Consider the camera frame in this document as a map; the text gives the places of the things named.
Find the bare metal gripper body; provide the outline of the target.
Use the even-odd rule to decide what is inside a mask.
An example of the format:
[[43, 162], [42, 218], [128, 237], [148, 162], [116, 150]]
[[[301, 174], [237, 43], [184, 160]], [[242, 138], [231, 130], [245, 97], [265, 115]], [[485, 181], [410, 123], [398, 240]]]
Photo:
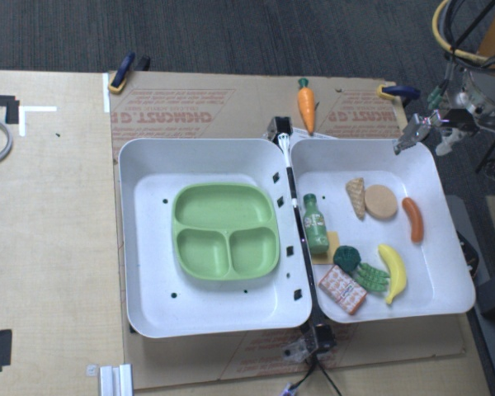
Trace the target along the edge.
[[434, 91], [428, 96], [428, 110], [438, 127], [469, 134], [480, 130], [495, 134], [495, 104], [484, 96]]

